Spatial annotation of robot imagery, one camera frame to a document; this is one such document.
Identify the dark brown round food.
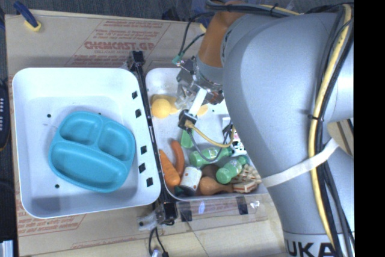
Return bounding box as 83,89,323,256
200,163,221,180

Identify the white plastic tray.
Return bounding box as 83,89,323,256
11,67,162,220
145,67,271,202

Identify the blue divided plate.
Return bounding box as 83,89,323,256
48,111,137,194

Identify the thin black rod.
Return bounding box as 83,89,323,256
135,64,171,213

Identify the yellow lemon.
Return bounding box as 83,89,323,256
151,98,172,120

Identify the green bottle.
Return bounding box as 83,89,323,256
188,146,234,168
215,155,250,185

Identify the tan chicken drumstick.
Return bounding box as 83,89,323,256
198,176,235,197

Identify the brown cardboard board red print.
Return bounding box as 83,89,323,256
4,8,286,257

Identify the orange sausage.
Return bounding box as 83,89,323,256
170,140,186,177

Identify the tan sandwich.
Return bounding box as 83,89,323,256
232,180,259,194

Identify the pale yellow banana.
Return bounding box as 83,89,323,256
150,94,182,116

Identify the black and white cow carton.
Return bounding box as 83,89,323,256
230,129,248,158

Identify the orange carrot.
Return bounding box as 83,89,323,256
158,149,182,189

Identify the black block with thin wires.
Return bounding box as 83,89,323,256
155,201,178,225
128,50,146,70

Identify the black cylinder on white bracket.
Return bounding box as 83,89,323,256
177,88,208,131

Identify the small green cone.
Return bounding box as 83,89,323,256
180,128,195,149

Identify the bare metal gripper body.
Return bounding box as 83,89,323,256
176,58,225,106

